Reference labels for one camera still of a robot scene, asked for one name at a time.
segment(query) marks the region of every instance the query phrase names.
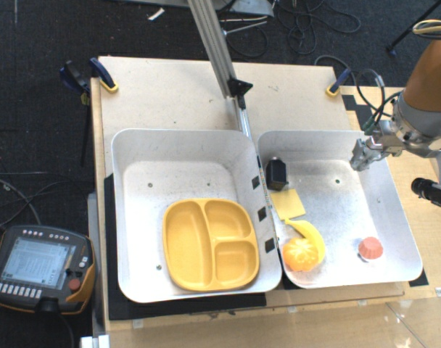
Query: yellow sticky note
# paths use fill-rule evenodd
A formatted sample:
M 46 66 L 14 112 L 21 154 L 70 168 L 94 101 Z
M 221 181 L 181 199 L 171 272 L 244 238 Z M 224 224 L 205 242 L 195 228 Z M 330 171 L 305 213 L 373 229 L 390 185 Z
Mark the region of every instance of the yellow sticky note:
M 271 199 L 280 220 L 295 218 L 306 214 L 306 210 L 295 189 L 272 192 Z

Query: wooden table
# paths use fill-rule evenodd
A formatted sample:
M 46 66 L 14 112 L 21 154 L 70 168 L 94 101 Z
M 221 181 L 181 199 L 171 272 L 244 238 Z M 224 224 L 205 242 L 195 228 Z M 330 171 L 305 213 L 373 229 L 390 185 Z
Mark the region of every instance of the wooden table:
M 120 87 L 109 94 L 97 79 L 91 82 L 101 269 L 97 295 L 102 299 L 104 332 L 111 347 L 301 347 L 298 343 L 303 347 L 396 347 L 408 340 L 409 347 L 441 346 L 441 208 L 411 191 L 414 178 L 437 178 L 429 160 L 407 152 L 389 157 L 388 163 L 428 285 L 381 283 L 312 290 L 279 286 L 266 293 L 266 307 L 109 320 L 103 180 L 112 172 L 112 137 L 124 128 L 222 130 L 236 129 L 237 124 L 233 102 L 222 97 L 209 62 L 99 60 Z M 254 85 L 245 98 L 255 143 L 267 130 L 359 129 L 342 96 L 330 98 L 324 93 L 335 81 L 331 67 L 250 63 L 234 67 L 238 79 Z M 377 88 L 363 91 L 379 102 Z M 342 94 L 362 102 L 353 87 L 342 87 Z

